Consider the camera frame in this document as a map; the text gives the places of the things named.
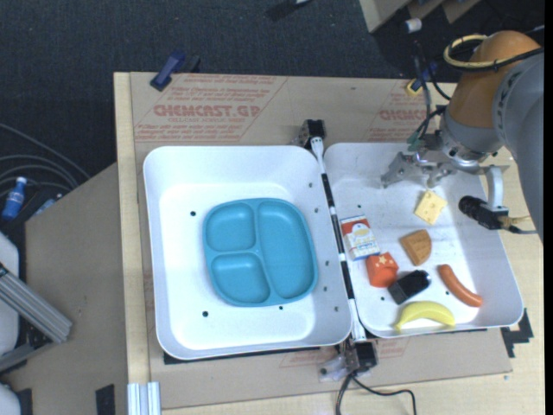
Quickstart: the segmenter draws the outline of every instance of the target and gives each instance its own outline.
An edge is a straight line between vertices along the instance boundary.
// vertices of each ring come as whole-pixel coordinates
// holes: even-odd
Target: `wire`
[[[429,74],[430,74],[430,80],[432,81],[432,86],[436,89],[436,91],[443,97],[445,98],[447,101],[450,101],[451,100],[451,97],[449,97],[449,95],[447,95],[439,86],[438,86],[438,82],[436,81],[435,79],[435,73],[434,73],[434,69],[432,69],[432,66],[430,66],[428,68],[429,70]]]
[[[535,28],[532,28],[530,30],[527,30],[526,32],[524,32],[526,35],[529,35],[529,34],[532,34],[534,32],[539,32],[541,30],[545,30],[545,25],[544,24],[540,24],[539,26],[536,26]]]
[[[375,395],[378,395],[380,397],[391,397],[391,396],[394,396],[394,395],[399,395],[401,393],[408,393],[410,396],[411,396],[411,402],[412,402],[412,405],[413,405],[413,415],[416,415],[416,398],[415,398],[415,394],[409,390],[409,389],[401,389],[401,390],[398,390],[398,391],[394,391],[394,392],[379,392],[379,391],[375,391],[373,389],[371,389],[370,387],[368,386],[365,386],[363,383],[361,383],[356,377],[355,377],[355,372],[351,372],[345,379],[344,381],[342,382],[342,385],[340,387],[340,390],[338,391],[338,397],[336,398],[336,407],[335,407],[335,413],[336,415],[341,415],[341,403],[342,403],[342,400],[344,399],[344,394],[346,393],[346,390],[349,386],[349,383],[351,381],[354,381],[358,386],[362,387],[363,389],[365,389],[367,392],[370,392],[370,393],[373,393]]]
[[[426,116],[426,118],[422,121],[422,123],[416,128],[416,132],[418,132],[418,139],[421,140],[426,134],[430,120],[435,117],[436,115],[441,115],[446,110],[445,106],[437,108],[435,111],[432,111],[429,115]]]
[[[455,69],[459,69],[461,71],[465,72],[485,72],[485,71],[497,71],[500,67],[510,65],[511,63],[514,63],[515,61],[521,61],[524,59],[527,59],[529,57],[532,57],[536,54],[543,54],[544,48],[536,48],[532,49],[531,51],[517,54],[512,57],[508,57],[506,59],[497,59],[494,61],[458,61],[452,57],[452,52],[458,48],[460,45],[464,45],[467,42],[478,42],[479,44],[482,43],[485,39],[488,37],[486,35],[480,35],[480,34],[473,34],[473,35],[466,35],[464,37],[458,38],[456,40],[453,40],[448,44],[448,46],[443,51],[443,59],[448,63],[451,67]]]
[[[365,386],[363,383],[361,383],[355,377],[352,377],[352,380],[355,381],[359,386],[363,387],[366,391],[368,391],[370,393],[374,393],[375,395],[378,395],[380,397],[391,397],[393,395],[399,395],[401,393],[408,393],[411,396],[411,402],[412,402],[412,405],[413,405],[413,415],[416,415],[416,399],[415,399],[415,394],[411,390],[401,389],[399,391],[394,391],[394,392],[378,392],[378,391],[375,391],[375,390],[371,389],[368,386]]]
[[[15,179],[16,179],[16,177],[13,177],[12,180],[10,180],[10,179],[4,180],[3,182],[0,182],[0,185],[5,184],[7,182],[14,181]],[[30,187],[36,186],[38,188],[48,186],[49,188],[63,189],[66,192],[71,192],[71,189],[68,186],[65,186],[63,184],[53,183],[53,182],[38,182],[38,181],[33,180],[31,178],[27,179],[27,185],[30,186]],[[11,192],[11,189],[13,189],[13,188],[9,188],[9,189],[6,189],[6,190],[2,191],[0,193],[0,199],[4,198],[4,196],[9,194]]]
[[[60,172],[59,170],[55,168],[50,168],[49,166],[44,166],[42,164],[25,164],[22,166],[16,166],[15,168],[8,169],[4,171],[2,174],[0,174],[0,180],[2,180],[5,176],[8,176],[9,174],[13,174],[14,172],[23,172],[25,170],[42,170],[45,172],[50,172],[52,174],[57,175],[59,178],[61,178],[63,181],[65,181],[71,188],[76,188],[77,185],[73,185],[70,179],[68,179],[63,172]]]
[[[58,163],[56,162],[53,162],[51,160],[48,160],[47,158],[43,158],[41,156],[31,156],[31,155],[14,155],[14,156],[3,156],[3,157],[0,157],[0,163],[1,162],[8,162],[10,160],[36,160],[37,162],[43,162],[43,163],[48,163],[48,164],[51,164],[52,166],[54,166],[57,170],[59,170],[62,174],[65,175],[65,177],[71,181],[71,184],[73,185],[74,188],[76,188],[77,186],[79,186],[79,184],[77,183],[77,180],[75,179],[75,177],[73,177],[67,170],[65,170],[65,168],[63,168],[61,165],[59,165]]]
[[[526,215],[524,217],[509,217],[509,216],[498,217],[498,220],[501,223],[501,226],[503,229],[511,233],[517,233],[519,235],[531,235],[531,234],[537,233],[537,230],[535,229],[530,231],[523,231],[519,227],[514,226],[520,223],[521,221],[528,221],[530,219],[531,217],[529,215]]]
[[[424,54],[423,54],[423,48],[421,44],[418,41],[415,41],[413,43],[413,47],[415,49],[415,53],[413,54],[413,61],[415,62],[415,70],[416,70],[416,77],[420,80],[421,85],[423,86],[423,93],[424,93],[424,104],[426,105],[426,119],[424,119],[424,132],[419,136],[421,137],[426,133],[426,130],[428,129],[428,123],[430,121],[430,110],[432,105],[432,99],[430,98],[430,91],[426,84],[426,79],[423,75],[423,70],[421,69],[421,58],[423,61]]]
[[[471,54],[472,55],[473,53],[474,53],[474,46],[470,46],[470,41],[469,41],[468,44],[465,47],[463,47],[462,45],[459,45],[459,47],[452,50],[451,53],[450,53],[450,56],[451,57],[457,57],[457,56],[464,55],[464,54]],[[439,54],[434,55],[432,57],[432,60],[434,60],[434,61],[444,61],[443,52],[440,52]]]
[[[0,186],[2,186],[3,184],[13,183],[15,180],[17,180],[17,178],[18,177],[16,176],[11,176],[9,178],[6,178],[5,180],[0,180]]]
[[[340,387],[340,390],[338,391],[338,397],[336,398],[336,415],[341,415],[341,404],[342,400],[344,398],[344,393],[346,393],[347,387],[349,386],[350,381],[353,378],[353,374],[350,373],[343,381],[342,385]]]
[[[81,175],[83,175],[87,180],[89,178],[91,178],[91,176],[84,170],[82,169],[77,163],[73,162],[72,160],[70,160],[69,158],[67,158],[66,156],[62,155],[60,152],[58,152],[57,150],[53,150],[52,148],[50,148],[49,146],[46,146],[44,143],[41,143],[40,141],[32,138],[31,136],[23,133],[23,132],[20,132],[18,131],[17,129],[14,129],[12,128],[11,126],[7,126],[6,124],[4,123],[0,123],[0,128],[1,129],[4,129],[8,132],[11,132],[12,134],[15,134],[17,135],[18,137],[21,137],[21,138],[24,138],[25,140],[31,142],[32,144],[35,144],[36,146],[39,146],[41,148],[43,148],[44,150],[47,150],[48,152],[50,152],[51,154],[57,156],[60,160],[63,160],[64,162],[66,162],[67,164],[70,164],[71,166],[73,166],[76,170],[78,170],[80,172]]]

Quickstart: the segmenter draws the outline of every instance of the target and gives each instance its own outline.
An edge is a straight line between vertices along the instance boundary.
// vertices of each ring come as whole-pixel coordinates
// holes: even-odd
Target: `yellow banana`
[[[428,318],[435,322],[441,322],[447,326],[455,326],[455,317],[447,307],[434,301],[416,301],[407,304],[401,311],[399,321],[395,324],[397,330],[407,322]]]

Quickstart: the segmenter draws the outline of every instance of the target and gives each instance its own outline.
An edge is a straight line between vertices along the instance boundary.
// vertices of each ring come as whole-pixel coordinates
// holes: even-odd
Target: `hot dog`
[[[454,274],[450,265],[438,267],[440,277],[453,295],[459,298],[464,304],[478,308],[482,305],[482,297],[467,289]]]

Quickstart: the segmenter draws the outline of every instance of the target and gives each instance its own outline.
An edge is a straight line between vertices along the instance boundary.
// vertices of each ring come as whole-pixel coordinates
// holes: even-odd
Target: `metal bracket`
[[[162,395],[157,381],[127,386],[128,415],[162,415]]]
[[[297,137],[294,137],[290,144],[310,150],[311,138],[319,137],[324,140],[326,136],[327,130],[323,120],[305,120]]]
[[[39,349],[53,343],[67,341],[72,323],[58,310],[36,294],[22,280],[0,263],[0,300],[15,310],[32,328],[41,332],[47,340],[32,340],[0,357],[0,372],[26,360]]]
[[[380,177],[385,188],[392,183],[401,182],[411,176],[429,176],[427,185],[434,188],[444,176],[450,176],[457,172],[457,168],[451,160],[440,151],[429,150],[427,152],[404,154],[398,152],[390,163],[388,171]]]
[[[505,210],[503,206],[503,171],[506,166],[488,166],[483,169],[487,181],[487,207],[492,211]]]
[[[319,381],[340,381],[359,369],[359,357],[352,344],[347,343],[342,352],[318,366]]]

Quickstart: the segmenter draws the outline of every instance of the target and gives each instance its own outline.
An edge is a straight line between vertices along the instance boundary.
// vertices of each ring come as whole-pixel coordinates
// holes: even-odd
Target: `blue plate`
[[[317,283],[307,222],[284,200],[256,198],[214,207],[203,223],[203,246],[213,287],[237,306],[290,303]]]

